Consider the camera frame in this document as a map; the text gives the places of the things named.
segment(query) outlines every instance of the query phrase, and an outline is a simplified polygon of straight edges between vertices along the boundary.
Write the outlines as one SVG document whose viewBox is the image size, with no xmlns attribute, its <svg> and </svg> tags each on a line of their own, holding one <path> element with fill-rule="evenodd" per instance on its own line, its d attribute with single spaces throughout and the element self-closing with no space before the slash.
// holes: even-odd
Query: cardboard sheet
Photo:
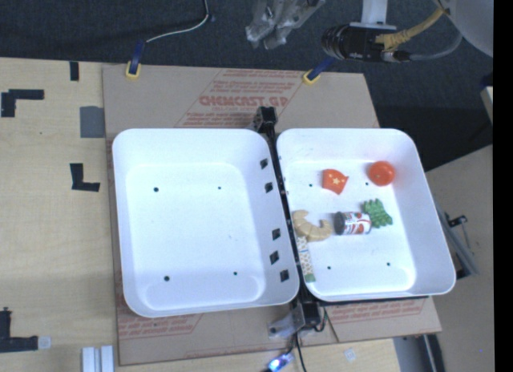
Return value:
<svg viewBox="0 0 513 372">
<path fill-rule="evenodd" d="M 379 127 L 366 81 L 359 74 L 324 73 L 312 86 L 300 71 L 143 66 L 137 80 L 126 65 L 103 65 L 103 100 L 120 365 L 162 362 L 287 347 L 267 325 L 288 305 L 144 318 L 123 299 L 111 145 L 128 128 L 238 127 L 259 106 L 277 109 L 279 133 L 294 127 Z M 305 346 L 439 331 L 432 298 L 327 307 L 328 325 L 302 338 Z"/>
</svg>

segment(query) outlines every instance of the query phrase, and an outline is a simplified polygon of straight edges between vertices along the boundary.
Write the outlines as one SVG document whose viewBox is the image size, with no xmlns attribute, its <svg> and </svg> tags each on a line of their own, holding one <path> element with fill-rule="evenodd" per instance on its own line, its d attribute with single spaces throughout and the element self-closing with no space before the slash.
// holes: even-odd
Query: blue clamp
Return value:
<svg viewBox="0 0 513 372">
<path fill-rule="evenodd" d="M 131 57 L 131 61 L 128 62 L 127 70 L 125 71 L 125 75 L 128 79 L 135 80 L 139 78 L 145 43 L 144 40 L 137 41 L 134 54 Z"/>
<path fill-rule="evenodd" d="M 303 83 L 311 86 L 321 77 L 321 72 L 326 71 L 335 61 L 334 57 L 327 57 L 322 60 L 322 62 L 312 70 L 307 71 L 303 74 Z"/>
</svg>

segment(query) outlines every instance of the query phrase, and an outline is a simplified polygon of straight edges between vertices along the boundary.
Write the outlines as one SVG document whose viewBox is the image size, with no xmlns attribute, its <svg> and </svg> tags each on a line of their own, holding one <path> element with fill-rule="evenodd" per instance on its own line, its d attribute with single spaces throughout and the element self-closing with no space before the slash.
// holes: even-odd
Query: yellow cable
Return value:
<svg viewBox="0 0 513 372">
<path fill-rule="evenodd" d="M 435 10 L 430 17 L 428 17 L 423 22 L 419 23 L 417 26 L 413 26 L 410 29 L 401 30 L 397 33 L 391 34 L 380 34 L 376 36 L 376 42 L 383 44 L 385 46 L 385 51 L 393 51 L 398 48 L 404 42 L 410 41 L 410 39 L 416 36 L 419 33 L 422 33 L 425 29 L 433 26 L 436 21 L 442 17 L 445 12 L 438 8 Z"/>
</svg>

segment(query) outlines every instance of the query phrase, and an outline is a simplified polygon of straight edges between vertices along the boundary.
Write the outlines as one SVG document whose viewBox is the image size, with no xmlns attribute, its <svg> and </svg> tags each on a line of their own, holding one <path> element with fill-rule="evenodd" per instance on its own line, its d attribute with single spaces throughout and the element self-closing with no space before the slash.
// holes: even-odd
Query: can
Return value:
<svg viewBox="0 0 513 372">
<path fill-rule="evenodd" d="M 337 235 L 368 234 L 372 222 L 369 214 L 364 212 L 337 212 L 333 226 Z"/>
</svg>

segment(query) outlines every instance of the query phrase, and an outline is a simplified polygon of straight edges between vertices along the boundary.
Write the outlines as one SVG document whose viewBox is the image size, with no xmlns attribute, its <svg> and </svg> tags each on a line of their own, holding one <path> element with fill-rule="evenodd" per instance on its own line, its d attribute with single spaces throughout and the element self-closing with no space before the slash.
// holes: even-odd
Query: tomato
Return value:
<svg viewBox="0 0 513 372">
<path fill-rule="evenodd" d="M 370 180 L 382 187 L 390 184 L 395 178 L 395 168 L 388 161 L 376 161 L 368 171 Z"/>
</svg>

